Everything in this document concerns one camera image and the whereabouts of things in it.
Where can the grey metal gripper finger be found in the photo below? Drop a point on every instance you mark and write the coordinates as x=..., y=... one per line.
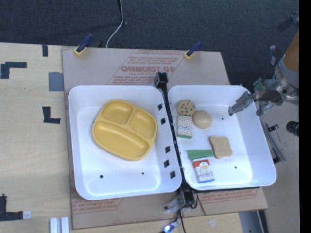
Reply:
x=240, y=104
x=263, y=108

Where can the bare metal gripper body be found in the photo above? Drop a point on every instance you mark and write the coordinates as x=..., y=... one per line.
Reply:
x=269, y=95

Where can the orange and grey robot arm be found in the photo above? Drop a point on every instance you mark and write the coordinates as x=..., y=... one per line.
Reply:
x=292, y=54

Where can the beige round bread bun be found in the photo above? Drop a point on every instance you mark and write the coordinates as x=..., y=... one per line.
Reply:
x=202, y=119

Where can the tan bread slice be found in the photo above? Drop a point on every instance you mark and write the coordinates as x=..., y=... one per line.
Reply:
x=221, y=147

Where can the white plastic tray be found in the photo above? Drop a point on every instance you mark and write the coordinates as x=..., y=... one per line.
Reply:
x=243, y=154
x=121, y=178

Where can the brown chocolate chip biscuit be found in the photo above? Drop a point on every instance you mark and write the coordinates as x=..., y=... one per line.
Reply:
x=185, y=107

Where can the white and green carton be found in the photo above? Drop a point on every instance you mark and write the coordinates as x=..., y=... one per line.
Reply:
x=184, y=127

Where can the green flat packet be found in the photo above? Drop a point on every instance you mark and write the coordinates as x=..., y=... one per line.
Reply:
x=199, y=153

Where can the thin black rod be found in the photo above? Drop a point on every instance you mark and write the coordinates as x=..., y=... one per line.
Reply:
x=175, y=139

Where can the red white blue carton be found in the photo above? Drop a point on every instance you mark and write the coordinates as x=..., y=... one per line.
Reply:
x=203, y=171

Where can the yellow divided plate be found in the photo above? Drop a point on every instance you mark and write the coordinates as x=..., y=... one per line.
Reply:
x=121, y=132

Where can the brown cardboard board red print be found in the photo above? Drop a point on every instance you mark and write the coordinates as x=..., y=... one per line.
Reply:
x=102, y=67

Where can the black cylinder on white bracket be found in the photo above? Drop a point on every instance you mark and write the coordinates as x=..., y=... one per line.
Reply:
x=292, y=128

